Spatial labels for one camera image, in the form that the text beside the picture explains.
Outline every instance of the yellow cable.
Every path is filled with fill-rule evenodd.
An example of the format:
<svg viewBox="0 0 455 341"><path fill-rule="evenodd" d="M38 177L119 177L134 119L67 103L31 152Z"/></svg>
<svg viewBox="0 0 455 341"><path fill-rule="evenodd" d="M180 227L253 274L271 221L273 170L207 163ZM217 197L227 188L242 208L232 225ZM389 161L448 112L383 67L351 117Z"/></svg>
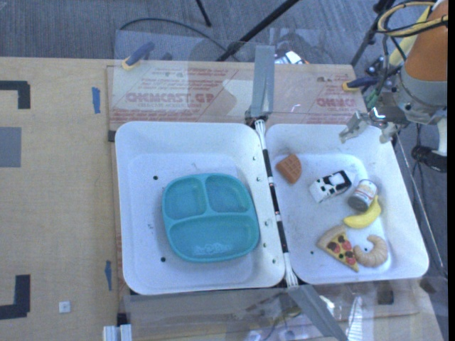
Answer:
<svg viewBox="0 0 455 341"><path fill-rule="evenodd" d="M412 1L406 4L400 4L396 5L390 10L386 11L379 19L378 21L378 31L381 33L386 33L388 36L393 36L393 37L403 37L403 36L410 36L419 33L421 30L431 28L433 26L436 26L440 23L448 22L449 21L449 16L448 15L443 15L441 18L438 19L433 19L430 21L425 21L421 23L416 23L413 24L411 28L403 28L399 29L396 31L389 31L384 27L384 22L396 11L406 8L408 6L433 6L434 3L430 1Z"/></svg>
<svg viewBox="0 0 455 341"><path fill-rule="evenodd" d="M430 7L426 8L422 15L417 19L417 23L421 23L427 20L429 15ZM415 40L417 39L417 35L410 36L403 38L400 42L401 50L407 55L410 51L412 46L414 45ZM389 64L391 66L397 67L403 62L403 57L398 49L394 49L393 52L390 54L389 57Z"/></svg>

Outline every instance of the tripod leg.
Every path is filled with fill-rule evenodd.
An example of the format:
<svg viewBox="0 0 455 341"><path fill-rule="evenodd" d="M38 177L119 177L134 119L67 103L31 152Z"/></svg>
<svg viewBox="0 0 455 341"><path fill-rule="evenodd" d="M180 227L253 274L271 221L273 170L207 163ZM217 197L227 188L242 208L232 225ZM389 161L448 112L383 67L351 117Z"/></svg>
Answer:
<svg viewBox="0 0 455 341"><path fill-rule="evenodd" d="M362 45L357 50L357 53L354 55L354 58L351 60L350 64L355 67L357 62L359 61L360 57L362 56L365 49L368 45L374 43L375 32L378 28L378 19L380 14L385 12L386 10L390 9L392 5L395 3L395 0L379 0L377 4L374 5L373 11L378 13L378 16L375 19L375 22L370 27L370 30L365 34L365 38L363 39Z"/></svg>
<svg viewBox="0 0 455 341"><path fill-rule="evenodd" d="M209 18L207 16L207 13L205 12L205 9L204 9L204 6L202 5L202 2L200 0L196 0L196 3L199 6L200 12L202 13L202 15L204 15L205 24L207 24L207 26L212 26L212 23L210 22L210 20L209 20Z"/></svg>
<svg viewBox="0 0 455 341"><path fill-rule="evenodd" d="M271 22L275 19L279 18L283 13L285 13L288 9L290 9L295 3L300 0L286 0L283 4L278 6L270 15L264 18L259 24L257 24L251 31L246 33L243 37L239 40L229 44L227 47L226 52L224 52L220 57L218 57L217 62L222 62L228 59L231 55L236 54L241 47L251 40L251 38L255 37L260 31L266 28Z"/></svg>

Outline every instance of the toy can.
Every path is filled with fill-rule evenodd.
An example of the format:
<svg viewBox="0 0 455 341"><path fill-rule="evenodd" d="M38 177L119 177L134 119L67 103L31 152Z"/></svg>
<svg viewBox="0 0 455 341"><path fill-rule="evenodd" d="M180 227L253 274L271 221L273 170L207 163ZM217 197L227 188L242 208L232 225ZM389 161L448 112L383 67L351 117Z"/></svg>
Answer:
<svg viewBox="0 0 455 341"><path fill-rule="evenodd" d="M362 179L354 193L349 197L348 204L355 210L365 212L378 193L378 187L371 180Z"/></svg>

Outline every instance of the teal divided plate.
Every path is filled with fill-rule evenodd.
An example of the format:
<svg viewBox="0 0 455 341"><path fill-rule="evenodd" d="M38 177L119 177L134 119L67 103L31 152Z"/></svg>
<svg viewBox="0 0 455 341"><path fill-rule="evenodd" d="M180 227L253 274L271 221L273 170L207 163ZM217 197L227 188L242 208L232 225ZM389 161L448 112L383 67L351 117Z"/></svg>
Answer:
<svg viewBox="0 0 455 341"><path fill-rule="evenodd" d="M231 175L187 175L170 182L162 212L171 248L182 259L224 261L252 251L259 241L255 206Z"/></svg>

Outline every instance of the metal bracket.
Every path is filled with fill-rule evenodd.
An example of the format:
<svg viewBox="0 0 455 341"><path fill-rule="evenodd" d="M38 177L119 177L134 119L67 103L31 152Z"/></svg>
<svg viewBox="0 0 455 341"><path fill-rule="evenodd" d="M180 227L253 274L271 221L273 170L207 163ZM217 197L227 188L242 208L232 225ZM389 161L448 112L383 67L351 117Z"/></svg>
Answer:
<svg viewBox="0 0 455 341"><path fill-rule="evenodd" d="M270 45L259 45L255 54L255 76L250 108L245 112L245 121L267 118L273 111L275 48Z"/></svg>
<svg viewBox="0 0 455 341"><path fill-rule="evenodd" d="M288 294L323 336L334 337L338 341L348 341L348 337L335 321L327 309L327 305L321 300L312 285L290 288Z"/></svg>
<svg viewBox="0 0 455 341"><path fill-rule="evenodd" d="M382 131L380 142L387 143L408 124L405 114L399 107L373 107L368 113L356 111L338 136L344 144L346 140L359 136L368 126L374 126Z"/></svg>

